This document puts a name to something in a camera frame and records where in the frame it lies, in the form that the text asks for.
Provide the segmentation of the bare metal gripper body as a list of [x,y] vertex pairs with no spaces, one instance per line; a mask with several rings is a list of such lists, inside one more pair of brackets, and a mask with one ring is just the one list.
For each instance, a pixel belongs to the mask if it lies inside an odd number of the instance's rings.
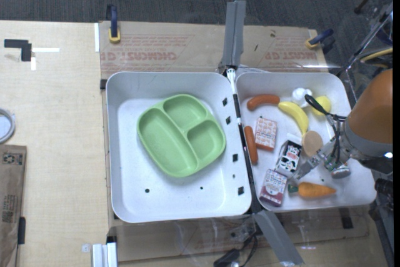
[[348,159],[351,145],[346,135],[333,137],[318,152],[317,156],[328,171],[349,171]]

